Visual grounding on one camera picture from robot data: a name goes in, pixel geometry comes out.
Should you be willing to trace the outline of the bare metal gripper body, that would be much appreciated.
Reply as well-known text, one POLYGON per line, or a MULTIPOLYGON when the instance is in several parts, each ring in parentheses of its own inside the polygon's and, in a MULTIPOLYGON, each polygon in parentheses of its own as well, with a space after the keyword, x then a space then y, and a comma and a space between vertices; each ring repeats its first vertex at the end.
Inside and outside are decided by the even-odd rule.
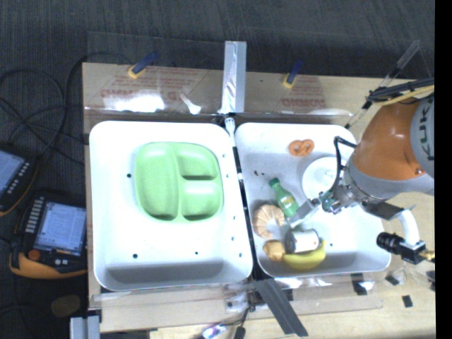
POLYGON ((370 179, 361 185, 357 182, 339 179, 332 187, 319 194, 321 208, 332 214, 338 214, 343 208, 359 206, 371 215, 395 215, 396 207, 387 202, 393 197, 389 189, 391 181, 370 179))

